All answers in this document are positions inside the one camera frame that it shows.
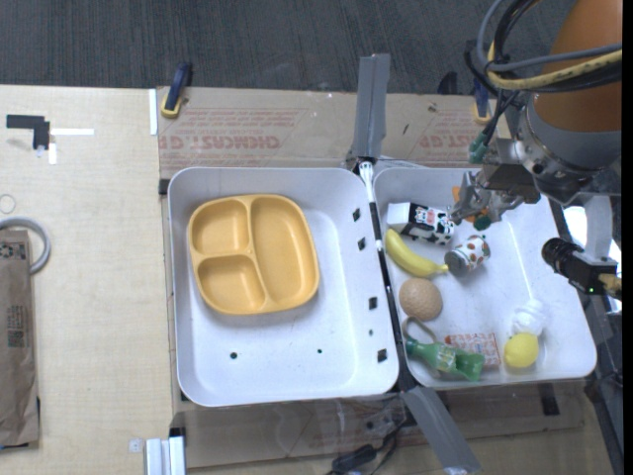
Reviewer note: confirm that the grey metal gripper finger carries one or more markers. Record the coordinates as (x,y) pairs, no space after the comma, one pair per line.
(498,210)
(472,196)

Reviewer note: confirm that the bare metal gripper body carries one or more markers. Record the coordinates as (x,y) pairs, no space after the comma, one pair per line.
(512,181)

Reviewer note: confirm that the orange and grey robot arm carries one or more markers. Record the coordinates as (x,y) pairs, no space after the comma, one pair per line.
(588,42)

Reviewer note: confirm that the orange carrot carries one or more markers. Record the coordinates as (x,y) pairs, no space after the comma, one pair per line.
(482,220)

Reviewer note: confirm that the white can with orange print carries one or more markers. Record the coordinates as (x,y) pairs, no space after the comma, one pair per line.
(470,254)

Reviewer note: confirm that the cow print milk carton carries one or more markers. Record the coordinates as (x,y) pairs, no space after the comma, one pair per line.
(425,223)

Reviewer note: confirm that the yellow banana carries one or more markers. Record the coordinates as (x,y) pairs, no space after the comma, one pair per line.
(408,257)

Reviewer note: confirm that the white plastic tray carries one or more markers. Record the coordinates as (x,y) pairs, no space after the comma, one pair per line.
(484,305)
(277,364)

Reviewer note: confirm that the white swirl cream toy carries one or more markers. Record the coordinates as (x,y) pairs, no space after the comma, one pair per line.
(529,317)

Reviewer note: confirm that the brown round bread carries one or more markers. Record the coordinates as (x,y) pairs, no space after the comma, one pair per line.
(420,299)

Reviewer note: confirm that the orange and white packet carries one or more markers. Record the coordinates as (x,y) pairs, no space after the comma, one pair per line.
(482,344)

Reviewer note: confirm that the yellow lemon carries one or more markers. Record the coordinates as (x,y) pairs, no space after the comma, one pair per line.
(520,350)

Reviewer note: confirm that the tan rubber band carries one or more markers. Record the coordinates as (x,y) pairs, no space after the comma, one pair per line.
(406,325)

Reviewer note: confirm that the green plastic bottle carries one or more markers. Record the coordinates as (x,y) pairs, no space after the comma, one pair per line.
(440,356)

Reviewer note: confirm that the brown cardboard board, red print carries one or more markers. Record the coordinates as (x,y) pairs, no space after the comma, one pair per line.
(297,131)

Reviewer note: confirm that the yellow divided plate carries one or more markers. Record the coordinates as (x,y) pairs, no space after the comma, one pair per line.
(277,245)

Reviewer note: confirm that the brown paper bag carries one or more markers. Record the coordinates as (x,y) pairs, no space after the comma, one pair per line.
(17,344)

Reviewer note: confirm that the black cylinder on white bracket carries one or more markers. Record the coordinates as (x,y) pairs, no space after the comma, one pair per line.
(578,265)

